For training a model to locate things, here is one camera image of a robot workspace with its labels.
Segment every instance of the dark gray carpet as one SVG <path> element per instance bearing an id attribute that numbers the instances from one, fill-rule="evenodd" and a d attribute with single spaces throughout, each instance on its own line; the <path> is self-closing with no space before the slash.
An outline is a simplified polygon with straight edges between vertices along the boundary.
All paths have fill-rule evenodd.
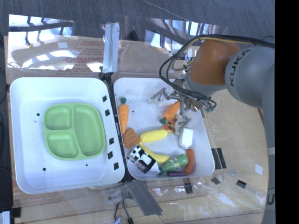
<path id="1" fill-rule="evenodd" d="M 75 34 L 102 37 L 99 24 L 119 22 L 121 39 L 145 39 L 145 30 L 159 32 L 148 18 L 193 21 L 227 27 L 230 35 L 264 39 L 275 36 L 275 0 L 0 0 L 0 33 L 7 35 L 8 15 L 74 20 Z M 186 42 L 171 33 L 165 36 Z M 0 212 L 12 201 L 10 151 L 5 95 L 5 59 L 0 50 L 0 113 L 4 137 L 0 146 Z"/>

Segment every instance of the white tray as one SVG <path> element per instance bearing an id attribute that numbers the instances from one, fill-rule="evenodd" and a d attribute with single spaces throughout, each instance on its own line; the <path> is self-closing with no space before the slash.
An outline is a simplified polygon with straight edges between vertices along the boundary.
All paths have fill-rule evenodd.
<path id="1" fill-rule="evenodd" d="M 170 93 L 173 89 L 164 81 L 157 78 L 120 78 L 114 83 L 115 100 L 120 106 L 120 98 L 127 99 L 126 104 L 129 106 L 129 119 L 127 128 L 133 128 L 139 136 L 143 132 L 159 129 L 162 124 L 159 120 L 163 117 L 165 107 L 159 107 L 157 104 L 148 104 L 148 99 L 166 88 Z M 214 172 L 215 162 L 210 147 L 206 128 L 200 112 L 189 111 L 187 117 L 191 118 L 186 128 L 193 130 L 192 148 L 195 152 L 195 170 L 189 176 L 207 176 Z M 152 143 L 145 143 L 150 150 L 157 154 L 167 154 L 170 157 L 176 157 L 185 153 L 178 145 L 178 135 L 168 134 L 166 138 Z M 125 148 L 126 155 L 130 154 L 134 147 Z M 156 173 L 143 173 L 131 161 L 128 161 L 128 170 L 135 179 L 154 180 L 154 179 L 171 179 L 166 175 L 158 176 Z"/>
<path id="2" fill-rule="evenodd" d="M 117 129 L 102 81 L 23 77 L 11 84 L 10 99 L 16 180 L 21 190 L 37 194 L 112 184 L 123 178 L 125 168 Z M 43 114 L 50 105 L 63 102 L 88 103 L 99 110 L 106 135 L 103 153 L 90 159 L 65 161 L 48 152 Z"/>

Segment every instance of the bottle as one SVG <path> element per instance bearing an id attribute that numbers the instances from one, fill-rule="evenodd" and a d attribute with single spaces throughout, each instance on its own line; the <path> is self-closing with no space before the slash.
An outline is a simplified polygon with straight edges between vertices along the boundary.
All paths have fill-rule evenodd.
<path id="1" fill-rule="evenodd" d="M 185 166 L 188 164 L 188 157 L 186 154 L 180 154 L 175 158 L 169 159 L 163 167 L 159 168 L 160 173 L 158 175 L 162 175 L 165 172 L 172 172 L 180 168 L 181 166 Z"/>

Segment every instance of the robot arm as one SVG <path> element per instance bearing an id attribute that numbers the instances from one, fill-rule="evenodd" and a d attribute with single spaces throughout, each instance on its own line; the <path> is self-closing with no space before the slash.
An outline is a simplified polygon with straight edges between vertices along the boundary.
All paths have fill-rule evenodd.
<path id="1" fill-rule="evenodd" d="M 162 68 L 182 55 L 196 40 L 204 40 L 196 57 L 185 67 L 186 76 L 171 83 L 162 76 Z M 240 49 L 236 43 L 255 46 Z M 211 95 L 228 89 L 237 100 L 259 108 L 267 142 L 269 183 L 263 224 L 275 223 L 275 139 L 274 139 L 274 44 L 237 36 L 207 35 L 189 41 L 160 68 L 160 78 L 171 85 L 174 94 L 185 103 L 185 111 L 216 107 Z"/>

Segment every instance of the carrot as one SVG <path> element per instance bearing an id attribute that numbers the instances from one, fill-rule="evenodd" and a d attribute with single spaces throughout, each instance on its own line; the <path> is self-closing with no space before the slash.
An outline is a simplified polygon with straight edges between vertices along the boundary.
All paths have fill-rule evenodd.
<path id="1" fill-rule="evenodd" d="M 176 103 L 174 103 L 172 106 L 170 106 L 163 114 L 163 117 L 166 118 L 167 121 L 172 120 L 177 111 L 179 109 L 179 101 L 177 101 Z"/>
<path id="2" fill-rule="evenodd" d="M 126 98 L 121 98 L 121 105 L 118 108 L 118 114 L 120 118 L 121 132 L 125 133 L 129 118 L 129 107 L 126 105 Z"/>
<path id="3" fill-rule="evenodd" d="M 195 164 L 195 157 L 194 157 L 194 150 L 187 149 L 186 155 L 188 158 L 188 164 L 185 166 L 184 172 L 190 175 L 193 172 L 194 164 Z"/>

